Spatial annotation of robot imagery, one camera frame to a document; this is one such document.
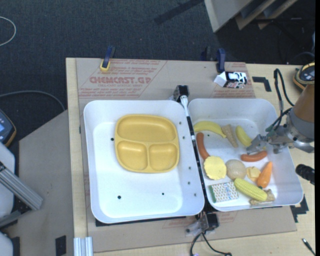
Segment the sausage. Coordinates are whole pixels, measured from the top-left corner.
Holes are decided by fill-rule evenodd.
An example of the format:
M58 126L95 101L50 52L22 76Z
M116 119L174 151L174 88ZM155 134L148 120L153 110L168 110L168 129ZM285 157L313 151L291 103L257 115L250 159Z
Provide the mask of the sausage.
M257 154L242 154L240 158L244 162L257 162L261 159L264 159L267 156L267 154L267 151L263 150Z
M204 134L202 132L198 132L196 134L196 144L198 146L198 151L203 160L206 160L209 157L209 153L207 152L204 144Z

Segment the white cable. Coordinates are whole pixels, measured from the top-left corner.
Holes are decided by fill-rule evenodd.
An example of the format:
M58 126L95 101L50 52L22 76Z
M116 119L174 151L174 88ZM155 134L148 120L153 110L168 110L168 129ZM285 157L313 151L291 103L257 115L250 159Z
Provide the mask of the white cable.
M14 28L13 36L11 36L11 38L8 41L0 43L0 46L4 46L7 43L9 43L12 39L14 39L14 37L16 36L17 28L16 28L16 25L10 19L2 17L2 16L0 16L0 19L4 19L5 21L10 22Z

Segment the blue clamp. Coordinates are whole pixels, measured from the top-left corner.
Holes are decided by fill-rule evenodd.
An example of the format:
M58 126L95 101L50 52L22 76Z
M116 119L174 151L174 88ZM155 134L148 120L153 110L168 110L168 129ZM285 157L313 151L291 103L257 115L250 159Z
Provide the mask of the blue clamp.
M109 46L108 49L106 50L106 54L104 57L104 60L102 60L101 64L100 64L100 70L102 72L107 72L109 67L110 67L110 58L113 58L114 54L115 54L115 48L112 46Z
M226 60L226 52L223 48L219 48L216 51L216 60L218 63L216 64L216 70L219 73L222 73L225 71L225 60Z

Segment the yellow plate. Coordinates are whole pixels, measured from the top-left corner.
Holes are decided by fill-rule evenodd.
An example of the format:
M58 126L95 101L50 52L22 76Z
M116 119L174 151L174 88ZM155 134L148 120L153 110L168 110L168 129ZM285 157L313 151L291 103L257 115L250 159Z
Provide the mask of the yellow plate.
M139 173L164 173L179 162L176 126L167 118L129 114L115 126L115 153L121 166Z

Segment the yellow cookie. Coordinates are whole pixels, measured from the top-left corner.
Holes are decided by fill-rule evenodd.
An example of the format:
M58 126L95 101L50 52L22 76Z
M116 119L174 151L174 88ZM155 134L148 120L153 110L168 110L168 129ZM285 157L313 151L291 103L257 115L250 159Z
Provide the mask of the yellow cookie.
M212 180L220 180L226 177L227 167L225 162L218 156L209 156L204 161L206 175Z
M246 175L253 182L257 181L260 173L261 173L261 171L257 167L251 166L251 167L246 168Z

